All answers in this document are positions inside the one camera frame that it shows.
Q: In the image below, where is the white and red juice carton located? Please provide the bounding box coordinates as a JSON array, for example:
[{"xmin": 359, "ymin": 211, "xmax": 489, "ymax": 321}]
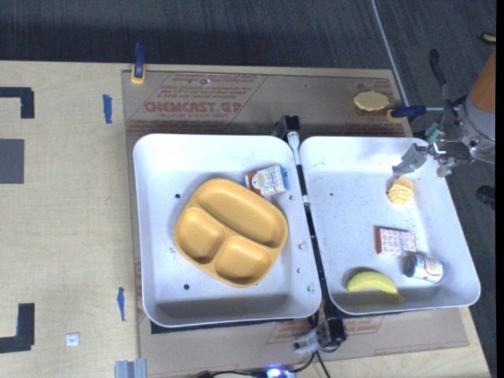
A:
[{"xmin": 244, "ymin": 164, "xmax": 291, "ymax": 198}]

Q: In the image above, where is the red and white packet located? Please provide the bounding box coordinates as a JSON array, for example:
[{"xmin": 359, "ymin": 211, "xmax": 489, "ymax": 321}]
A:
[{"xmin": 374, "ymin": 226, "xmax": 417, "ymax": 258}]

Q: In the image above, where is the yellow round biscuit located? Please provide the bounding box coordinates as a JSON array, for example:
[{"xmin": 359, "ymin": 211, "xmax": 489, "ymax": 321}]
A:
[{"xmin": 353, "ymin": 90, "xmax": 391, "ymax": 113}]

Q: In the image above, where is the yellow toy corn piece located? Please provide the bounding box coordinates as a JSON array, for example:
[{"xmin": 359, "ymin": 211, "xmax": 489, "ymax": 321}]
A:
[{"xmin": 386, "ymin": 176, "xmax": 416, "ymax": 206}]

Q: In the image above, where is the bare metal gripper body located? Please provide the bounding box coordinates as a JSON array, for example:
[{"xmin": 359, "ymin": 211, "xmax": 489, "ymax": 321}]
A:
[{"xmin": 428, "ymin": 123, "xmax": 497, "ymax": 169}]

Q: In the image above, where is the thin black and white rod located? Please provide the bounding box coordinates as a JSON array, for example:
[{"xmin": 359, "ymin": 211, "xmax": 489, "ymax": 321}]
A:
[{"xmin": 287, "ymin": 130, "xmax": 336, "ymax": 322}]

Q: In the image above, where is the small white can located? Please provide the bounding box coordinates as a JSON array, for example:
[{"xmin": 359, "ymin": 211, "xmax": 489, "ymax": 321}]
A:
[{"xmin": 402, "ymin": 252, "xmax": 445, "ymax": 284}]

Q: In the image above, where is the brown cardboard board red print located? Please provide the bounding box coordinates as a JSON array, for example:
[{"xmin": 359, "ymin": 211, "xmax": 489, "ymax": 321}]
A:
[{"xmin": 121, "ymin": 69, "xmax": 470, "ymax": 370}]

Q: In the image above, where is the white plastic tray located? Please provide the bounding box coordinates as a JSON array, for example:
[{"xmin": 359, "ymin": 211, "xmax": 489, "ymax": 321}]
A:
[
  {"xmin": 132, "ymin": 132, "xmax": 323, "ymax": 328},
  {"xmin": 298, "ymin": 135, "xmax": 482, "ymax": 317}
]

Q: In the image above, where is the orange divided plate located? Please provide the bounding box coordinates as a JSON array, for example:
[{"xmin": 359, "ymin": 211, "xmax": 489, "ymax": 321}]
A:
[{"xmin": 173, "ymin": 177, "xmax": 290, "ymax": 289}]

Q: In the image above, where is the yellow banana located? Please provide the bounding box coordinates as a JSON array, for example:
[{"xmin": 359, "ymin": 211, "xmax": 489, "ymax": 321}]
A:
[{"xmin": 346, "ymin": 270, "xmax": 405, "ymax": 303}]

